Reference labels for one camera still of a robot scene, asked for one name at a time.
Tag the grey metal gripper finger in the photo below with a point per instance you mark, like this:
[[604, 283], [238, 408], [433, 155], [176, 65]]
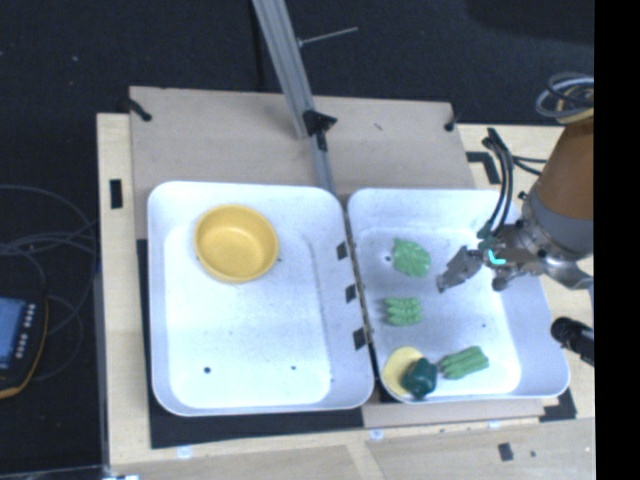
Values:
[[465, 259], [450, 280]]

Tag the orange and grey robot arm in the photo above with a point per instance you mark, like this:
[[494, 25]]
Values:
[[570, 168]]

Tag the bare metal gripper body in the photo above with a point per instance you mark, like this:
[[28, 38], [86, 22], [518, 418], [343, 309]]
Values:
[[515, 258]]

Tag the black cylinder on white bracket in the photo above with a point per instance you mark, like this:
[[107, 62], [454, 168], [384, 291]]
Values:
[[575, 338]]

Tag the dark green bell pepper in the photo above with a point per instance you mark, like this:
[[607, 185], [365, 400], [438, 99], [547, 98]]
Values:
[[420, 378]]

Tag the small green pea pods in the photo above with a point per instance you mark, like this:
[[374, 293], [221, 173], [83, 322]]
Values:
[[402, 311]]

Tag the large green pea pods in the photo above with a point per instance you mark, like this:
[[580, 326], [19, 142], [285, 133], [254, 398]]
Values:
[[464, 363]]

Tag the white plastic tray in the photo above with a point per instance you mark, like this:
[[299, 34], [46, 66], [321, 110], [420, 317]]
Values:
[[465, 313], [250, 328]]

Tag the brown cardboard board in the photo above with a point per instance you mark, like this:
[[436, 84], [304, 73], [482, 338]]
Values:
[[225, 138]]

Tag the light green lettuce leaf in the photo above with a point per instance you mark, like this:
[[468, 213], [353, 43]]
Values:
[[411, 258]]

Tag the yellow bowl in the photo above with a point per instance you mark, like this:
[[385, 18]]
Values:
[[235, 243]]

